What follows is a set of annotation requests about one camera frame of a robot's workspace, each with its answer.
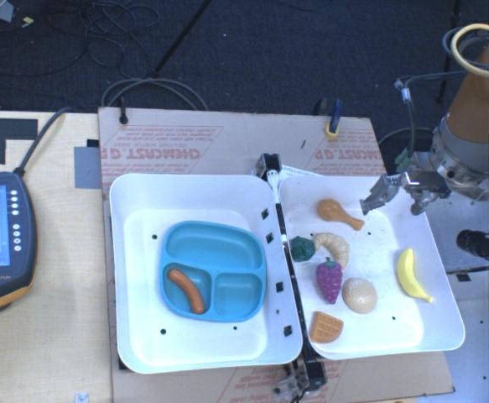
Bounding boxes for beige toy croissant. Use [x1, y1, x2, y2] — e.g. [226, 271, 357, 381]
[312, 232, 351, 270]

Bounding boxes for black block with thin wires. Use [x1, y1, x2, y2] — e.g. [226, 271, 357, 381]
[255, 153, 282, 180]
[301, 359, 328, 390]

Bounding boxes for brown toy chicken drumstick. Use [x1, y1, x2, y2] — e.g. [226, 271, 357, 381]
[315, 198, 366, 232]

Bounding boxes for green toy broccoli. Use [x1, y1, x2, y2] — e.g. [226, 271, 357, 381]
[289, 235, 317, 264]

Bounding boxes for white paper label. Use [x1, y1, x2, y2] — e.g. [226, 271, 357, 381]
[280, 164, 325, 181]

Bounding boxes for purple toy grapes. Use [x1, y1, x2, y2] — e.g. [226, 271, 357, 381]
[315, 256, 344, 306]

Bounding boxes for brown cardboard board, red print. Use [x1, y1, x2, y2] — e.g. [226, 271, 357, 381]
[96, 106, 456, 403]

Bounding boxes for blue divided plate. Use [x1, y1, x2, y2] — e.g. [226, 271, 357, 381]
[159, 220, 268, 324]

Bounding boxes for thin black and white rod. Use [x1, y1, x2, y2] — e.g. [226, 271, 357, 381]
[266, 168, 317, 369]

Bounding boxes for beige toy bread roll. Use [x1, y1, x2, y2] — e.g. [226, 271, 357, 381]
[341, 277, 379, 315]

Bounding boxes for orange toy sausage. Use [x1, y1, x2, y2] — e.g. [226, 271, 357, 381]
[167, 268, 206, 316]

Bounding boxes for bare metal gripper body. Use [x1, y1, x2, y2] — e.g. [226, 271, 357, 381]
[398, 130, 489, 204]

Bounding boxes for white plastic tray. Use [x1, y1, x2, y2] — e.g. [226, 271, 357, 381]
[108, 172, 304, 375]
[278, 173, 466, 361]

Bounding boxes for orange toy waffle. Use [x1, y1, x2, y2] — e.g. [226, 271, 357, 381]
[308, 311, 345, 345]

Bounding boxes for yellow banana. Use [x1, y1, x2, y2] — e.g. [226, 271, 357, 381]
[396, 247, 435, 305]

